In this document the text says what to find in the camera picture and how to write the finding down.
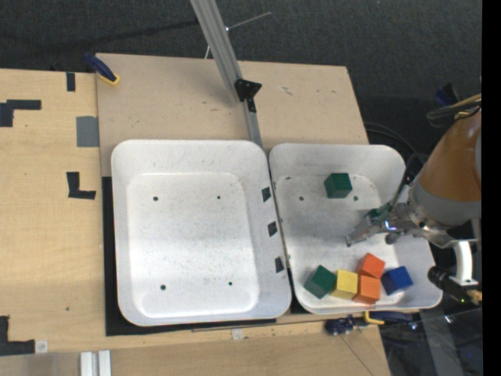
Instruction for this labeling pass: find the green cube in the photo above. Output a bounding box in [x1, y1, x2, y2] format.
[323, 172, 354, 200]
[303, 264, 338, 300]

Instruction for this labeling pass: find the yellow cube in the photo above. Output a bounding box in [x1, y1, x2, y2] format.
[329, 269, 359, 301]

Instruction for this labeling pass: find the pale wood board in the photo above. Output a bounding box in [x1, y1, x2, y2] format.
[95, 52, 420, 334]

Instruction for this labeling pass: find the black cylinder on white bracket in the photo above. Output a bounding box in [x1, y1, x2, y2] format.
[427, 238, 481, 306]

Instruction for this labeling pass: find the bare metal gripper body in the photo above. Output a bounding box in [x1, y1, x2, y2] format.
[380, 202, 455, 249]

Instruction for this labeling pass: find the orange cube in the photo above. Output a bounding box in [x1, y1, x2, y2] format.
[352, 274, 382, 306]
[355, 252, 387, 280]

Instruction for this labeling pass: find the blue cube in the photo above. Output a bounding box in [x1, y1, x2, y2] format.
[380, 265, 415, 297]

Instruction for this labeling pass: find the white plastic tray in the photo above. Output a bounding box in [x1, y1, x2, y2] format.
[268, 143, 445, 316]
[110, 139, 293, 327]

